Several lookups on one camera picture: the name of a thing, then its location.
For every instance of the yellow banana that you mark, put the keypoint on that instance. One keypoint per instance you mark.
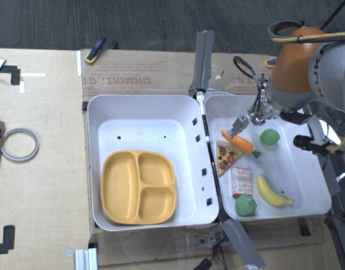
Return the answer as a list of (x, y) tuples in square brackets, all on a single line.
[(266, 191)]

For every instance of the brown cardboard board red print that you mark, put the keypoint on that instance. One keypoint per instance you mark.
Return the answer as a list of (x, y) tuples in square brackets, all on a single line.
[(149, 74)]

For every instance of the white plastic tray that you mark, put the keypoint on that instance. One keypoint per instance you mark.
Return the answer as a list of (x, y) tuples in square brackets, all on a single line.
[(287, 167), (149, 122)]

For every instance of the pizza slice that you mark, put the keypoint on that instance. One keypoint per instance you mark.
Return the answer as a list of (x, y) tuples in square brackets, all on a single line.
[(226, 156)]

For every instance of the yellow divided plate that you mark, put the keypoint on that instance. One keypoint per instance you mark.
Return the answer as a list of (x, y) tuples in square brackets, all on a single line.
[(124, 187)]

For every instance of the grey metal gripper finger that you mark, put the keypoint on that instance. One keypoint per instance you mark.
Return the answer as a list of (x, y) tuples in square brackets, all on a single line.
[(239, 125)]

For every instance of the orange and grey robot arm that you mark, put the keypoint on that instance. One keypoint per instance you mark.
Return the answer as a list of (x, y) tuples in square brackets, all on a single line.
[(293, 66)]

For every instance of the green lime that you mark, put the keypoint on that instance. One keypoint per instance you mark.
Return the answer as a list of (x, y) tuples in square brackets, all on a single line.
[(269, 137), (245, 205)]

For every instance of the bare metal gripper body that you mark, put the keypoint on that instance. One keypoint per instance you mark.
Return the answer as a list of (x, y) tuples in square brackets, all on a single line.
[(263, 113)]

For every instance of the black cylinder on white bracket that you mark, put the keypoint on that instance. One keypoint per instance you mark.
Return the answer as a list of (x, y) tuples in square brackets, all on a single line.
[(307, 144)]

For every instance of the orange and white carton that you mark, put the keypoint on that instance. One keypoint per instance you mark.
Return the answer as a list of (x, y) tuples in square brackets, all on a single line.
[(241, 182)]

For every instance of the grey tape roll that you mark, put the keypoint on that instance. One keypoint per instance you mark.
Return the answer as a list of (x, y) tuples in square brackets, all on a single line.
[(4, 153)]

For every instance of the orange carrot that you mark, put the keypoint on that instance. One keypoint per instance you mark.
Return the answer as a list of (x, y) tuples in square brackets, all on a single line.
[(242, 143)]

